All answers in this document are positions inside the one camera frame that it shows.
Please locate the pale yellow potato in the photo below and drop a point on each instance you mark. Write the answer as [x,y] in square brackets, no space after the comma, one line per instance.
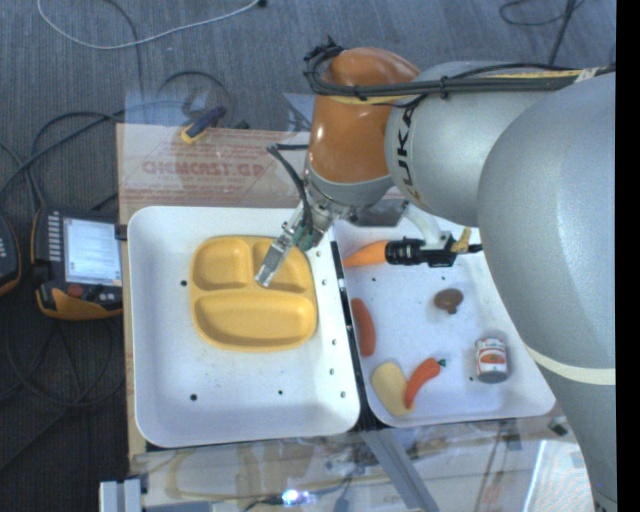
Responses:
[390,387]

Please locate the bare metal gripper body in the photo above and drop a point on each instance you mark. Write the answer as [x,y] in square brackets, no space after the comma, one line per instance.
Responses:
[316,215]

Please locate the orange chili pepper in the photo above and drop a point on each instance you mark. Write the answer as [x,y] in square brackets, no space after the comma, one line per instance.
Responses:
[419,380]

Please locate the black cylinder on white bracket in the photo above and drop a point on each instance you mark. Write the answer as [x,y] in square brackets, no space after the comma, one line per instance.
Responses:
[411,251]

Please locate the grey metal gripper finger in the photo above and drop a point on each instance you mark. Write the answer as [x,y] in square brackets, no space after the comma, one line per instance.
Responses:
[272,262]

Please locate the orange carrot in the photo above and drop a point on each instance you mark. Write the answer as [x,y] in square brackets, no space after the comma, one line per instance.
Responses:
[367,255]

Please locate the yellow divided plate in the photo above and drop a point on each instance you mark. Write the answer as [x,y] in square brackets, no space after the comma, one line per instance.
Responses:
[250,315]

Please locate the white plastic tray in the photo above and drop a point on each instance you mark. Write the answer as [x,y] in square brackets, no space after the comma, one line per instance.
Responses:
[425,340]
[235,395]

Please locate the brown mushroom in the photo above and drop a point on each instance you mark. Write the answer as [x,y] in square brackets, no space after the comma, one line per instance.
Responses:
[448,299]

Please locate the orange-red sausage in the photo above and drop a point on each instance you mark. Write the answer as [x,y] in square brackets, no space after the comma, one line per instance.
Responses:
[365,327]

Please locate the brown cardboard board, red print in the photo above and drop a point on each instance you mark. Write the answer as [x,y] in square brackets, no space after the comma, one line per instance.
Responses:
[200,170]

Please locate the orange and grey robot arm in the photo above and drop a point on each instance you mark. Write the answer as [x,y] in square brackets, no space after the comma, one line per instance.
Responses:
[540,210]

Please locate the small white and red can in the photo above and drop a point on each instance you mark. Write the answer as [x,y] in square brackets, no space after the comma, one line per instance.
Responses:
[492,360]

